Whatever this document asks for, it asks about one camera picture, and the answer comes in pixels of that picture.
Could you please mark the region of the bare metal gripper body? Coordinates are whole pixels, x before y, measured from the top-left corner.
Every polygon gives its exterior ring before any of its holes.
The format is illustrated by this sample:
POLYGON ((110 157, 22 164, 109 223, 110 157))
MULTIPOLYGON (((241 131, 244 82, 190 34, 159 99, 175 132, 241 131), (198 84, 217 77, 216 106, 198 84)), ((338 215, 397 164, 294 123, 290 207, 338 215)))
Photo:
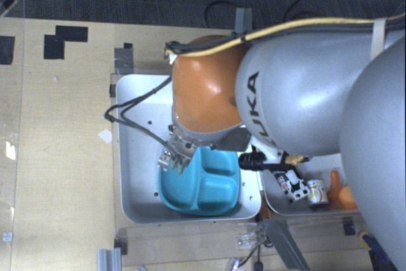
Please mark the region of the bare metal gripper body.
POLYGON ((177 166, 188 166, 198 147, 216 149, 214 143, 193 139, 175 125, 169 125, 169 130, 171 135, 167 142, 167 148, 170 153, 176 156, 177 166))

